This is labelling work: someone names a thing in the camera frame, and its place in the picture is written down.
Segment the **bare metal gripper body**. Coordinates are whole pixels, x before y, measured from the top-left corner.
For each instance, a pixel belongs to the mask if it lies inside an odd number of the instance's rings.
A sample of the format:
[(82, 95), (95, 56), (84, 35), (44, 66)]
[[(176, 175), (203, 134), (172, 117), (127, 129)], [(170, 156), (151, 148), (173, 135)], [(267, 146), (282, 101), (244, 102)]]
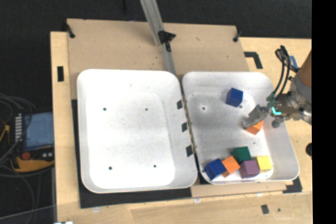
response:
[(278, 96), (272, 93), (266, 101), (269, 114), (275, 118), (272, 125), (281, 125), (290, 119), (312, 124), (311, 90), (290, 90)]

